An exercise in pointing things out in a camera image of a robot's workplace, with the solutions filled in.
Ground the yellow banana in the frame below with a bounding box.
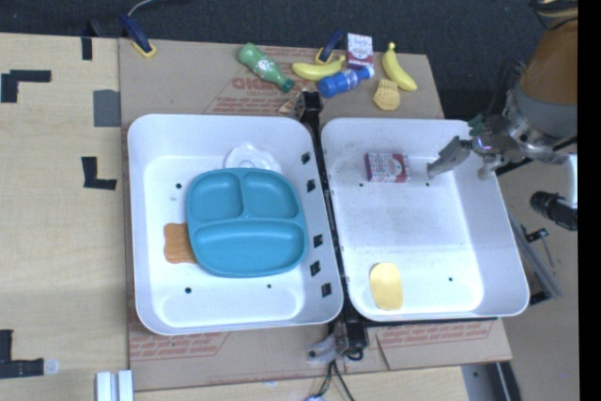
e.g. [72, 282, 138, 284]
[290, 54, 347, 83]
[380, 41, 419, 93]

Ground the blue bottle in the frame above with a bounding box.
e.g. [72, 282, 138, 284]
[316, 65, 377, 100]

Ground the pizza slice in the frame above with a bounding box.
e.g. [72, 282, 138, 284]
[277, 90, 307, 116]

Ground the white plastic tray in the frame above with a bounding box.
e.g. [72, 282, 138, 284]
[320, 116, 532, 323]
[126, 113, 346, 337]

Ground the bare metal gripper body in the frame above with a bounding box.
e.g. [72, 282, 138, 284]
[469, 105, 572, 166]

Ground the black cylinder on white bracket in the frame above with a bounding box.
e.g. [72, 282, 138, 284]
[530, 152, 579, 233]

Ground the yellow waffle biscuit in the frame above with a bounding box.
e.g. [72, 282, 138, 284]
[372, 78, 402, 112]

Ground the orange toast slice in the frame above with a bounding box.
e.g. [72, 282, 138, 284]
[162, 222, 199, 266]

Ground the yellow oval slice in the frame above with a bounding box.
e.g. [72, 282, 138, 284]
[368, 261, 405, 312]

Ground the blue divided plate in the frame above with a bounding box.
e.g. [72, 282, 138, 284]
[184, 167, 311, 280]

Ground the red patterned carton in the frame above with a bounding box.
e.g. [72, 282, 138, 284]
[363, 151, 412, 184]

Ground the thin black rod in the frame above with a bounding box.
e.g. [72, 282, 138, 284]
[304, 107, 358, 334]

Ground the green bottle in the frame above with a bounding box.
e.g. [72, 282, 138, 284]
[236, 42, 297, 95]

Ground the brown cardboard board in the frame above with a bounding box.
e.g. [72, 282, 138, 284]
[117, 37, 514, 393]

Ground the red and white carton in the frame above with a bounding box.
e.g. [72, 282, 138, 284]
[346, 32, 376, 70]

